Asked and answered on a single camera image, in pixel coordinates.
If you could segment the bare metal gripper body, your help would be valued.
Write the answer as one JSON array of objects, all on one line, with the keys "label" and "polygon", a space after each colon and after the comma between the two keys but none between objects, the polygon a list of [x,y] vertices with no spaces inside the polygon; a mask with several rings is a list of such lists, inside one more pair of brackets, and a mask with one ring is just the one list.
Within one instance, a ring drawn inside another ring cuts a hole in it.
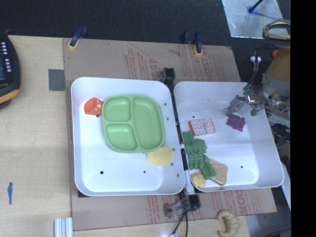
[{"label": "bare metal gripper body", "polygon": [[275,109],[277,111],[286,111],[288,109],[288,99],[276,93],[273,90],[264,88],[251,88],[244,92],[245,102],[247,104],[263,104],[266,109]]}]

